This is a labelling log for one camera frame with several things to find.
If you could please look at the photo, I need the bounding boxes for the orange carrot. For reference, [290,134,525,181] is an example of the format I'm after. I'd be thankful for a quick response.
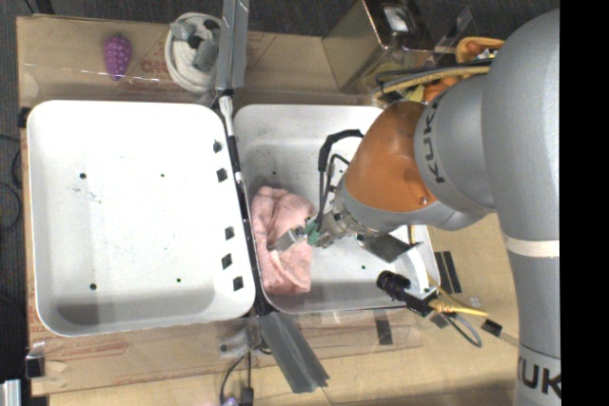
[422,77,461,104]

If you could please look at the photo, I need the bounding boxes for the white plastic tray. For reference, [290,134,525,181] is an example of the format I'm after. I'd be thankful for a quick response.
[231,103,442,316]
[26,99,257,338]

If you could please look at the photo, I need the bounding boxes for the black cylinder on white bracket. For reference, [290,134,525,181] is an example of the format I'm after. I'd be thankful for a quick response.
[375,245,440,319]

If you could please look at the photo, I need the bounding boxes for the purple grapes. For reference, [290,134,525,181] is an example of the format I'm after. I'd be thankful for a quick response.
[103,33,133,82]

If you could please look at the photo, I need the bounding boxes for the white ribbed bowl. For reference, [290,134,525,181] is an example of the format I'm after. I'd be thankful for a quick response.
[164,11,225,94]

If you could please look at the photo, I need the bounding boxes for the brown cardboard board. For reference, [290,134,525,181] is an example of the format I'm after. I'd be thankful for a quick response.
[15,12,424,398]

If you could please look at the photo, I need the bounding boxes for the pink towel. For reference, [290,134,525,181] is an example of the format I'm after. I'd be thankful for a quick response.
[250,184,318,297]

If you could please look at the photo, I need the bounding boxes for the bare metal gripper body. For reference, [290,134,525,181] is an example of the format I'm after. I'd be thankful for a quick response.
[304,209,359,250]

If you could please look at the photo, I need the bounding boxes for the yellow divided plate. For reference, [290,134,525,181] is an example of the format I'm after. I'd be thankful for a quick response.
[370,36,506,108]

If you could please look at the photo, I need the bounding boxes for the brown shiny box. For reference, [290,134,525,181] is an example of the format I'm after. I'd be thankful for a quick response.
[323,0,435,95]

